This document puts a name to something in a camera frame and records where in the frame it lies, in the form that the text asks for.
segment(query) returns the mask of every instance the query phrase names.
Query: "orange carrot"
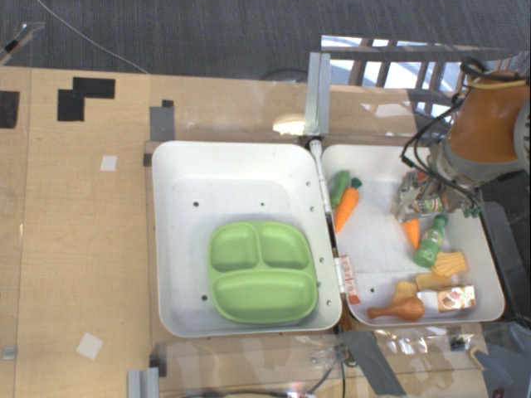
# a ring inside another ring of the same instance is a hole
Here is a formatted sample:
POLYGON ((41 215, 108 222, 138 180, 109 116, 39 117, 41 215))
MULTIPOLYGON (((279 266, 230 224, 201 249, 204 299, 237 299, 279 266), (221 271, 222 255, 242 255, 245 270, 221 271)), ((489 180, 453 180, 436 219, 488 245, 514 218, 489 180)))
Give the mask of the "orange carrot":
POLYGON ((361 187, 362 182, 357 178, 354 178, 351 183, 351 187, 347 187, 341 196, 341 201, 339 202, 338 207, 335 210, 334 226, 335 232, 339 233, 347 219, 354 211, 354 207, 358 204, 359 201, 359 192, 358 188, 361 187))
POLYGON ((409 237, 413 247, 418 249, 419 244, 421 244, 421 228, 418 225, 418 218, 412 218, 409 221, 404 221, 402 224, 406 229, 407 237, 409 237))

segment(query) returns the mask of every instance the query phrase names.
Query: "green divided plate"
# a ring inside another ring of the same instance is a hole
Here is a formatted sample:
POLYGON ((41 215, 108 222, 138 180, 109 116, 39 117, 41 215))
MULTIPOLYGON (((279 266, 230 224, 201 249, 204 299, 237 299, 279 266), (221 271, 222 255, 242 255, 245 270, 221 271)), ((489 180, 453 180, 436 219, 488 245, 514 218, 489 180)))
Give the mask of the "green divided plate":
POLYGON ((286 323, 317 304, 314 261, 304 235, 288 224, 226 224, 208 245, 208 279, 217 311, 236 323, 286 323))

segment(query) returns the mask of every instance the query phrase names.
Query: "gray carpet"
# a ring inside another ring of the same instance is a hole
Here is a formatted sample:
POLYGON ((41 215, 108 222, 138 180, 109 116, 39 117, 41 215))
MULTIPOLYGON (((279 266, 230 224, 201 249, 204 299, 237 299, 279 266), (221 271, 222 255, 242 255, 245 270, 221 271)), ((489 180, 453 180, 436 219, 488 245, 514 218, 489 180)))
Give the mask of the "gray carpet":
MULTIPOLYGON (((102 46, 154 74, 260 79, 306 70, 321 35, 529 51, 531 0, 42 0, 102 46)), ((35 0, 0 0, 0 44, 46 23, 11 65, 136 72, 80 38, 35 0)), ((529 72, 529 54, 524 58, 529 72)), ((485 188, 499 201, 529 271, 529 177, 485 188)))

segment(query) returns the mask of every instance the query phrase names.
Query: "green bottle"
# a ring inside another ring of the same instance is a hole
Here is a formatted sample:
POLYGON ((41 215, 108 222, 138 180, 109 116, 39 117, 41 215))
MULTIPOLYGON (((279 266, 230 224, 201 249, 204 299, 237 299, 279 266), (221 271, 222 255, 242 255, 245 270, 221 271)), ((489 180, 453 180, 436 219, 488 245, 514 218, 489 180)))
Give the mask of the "green bottle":
POLYGON ((448 222, 448 217, 438 215, 433 220, 433 226, 424 233, 421 245, 415 251, 413 260, 421 267, 430 268, 435 264, 435 258, 439 254, 444 236, 442 229, 448 222))

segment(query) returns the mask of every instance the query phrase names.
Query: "white tray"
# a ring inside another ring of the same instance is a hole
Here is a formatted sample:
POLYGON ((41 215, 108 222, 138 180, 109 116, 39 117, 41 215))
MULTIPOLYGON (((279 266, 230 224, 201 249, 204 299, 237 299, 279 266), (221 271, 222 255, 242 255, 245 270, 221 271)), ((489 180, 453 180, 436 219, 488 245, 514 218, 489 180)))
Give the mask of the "white tray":
POLYGON ((168 142, 153 155, 153 188, 159 313, 171 333, 300 332, 339 320, 338 281, 309 152, 291 144, 168 142), (308 317, 251 325, 217 312, 209 299, 208 240, 217 227, 248 220, 286 222, 306 236, 319 282, 317 306, 308 317))
MULTIPOLYGON (((420 150, 425 157, 426 149, 420 150)), ((465 255, 468 270, 452 279, 475 286, 476 306, 426 315, 414 323, 392 317, 368 318, 368 307, 389 305, 398 280, 414 282, 415 274, 430 271, 412 261, 414 249, 391 213, 398 187, 410 170, 399 158, 401 151, 397 147, 336 145, 327 148, 323 155, 328 179, 339 171, 349 170, 351 177, 359 177, 363 183, 358 205, 337 235, 339 254, 350 256, 361 299, 361 303, 350 306, 353 315, 375 327, 486 322, 499 318, 504 311, 504 295, 481 221, 464 218, 461 211, 449 215, 441 250, 461 250, 465 255)), ((430 224, 431 218, 421 220, 421 230, 430 224)))

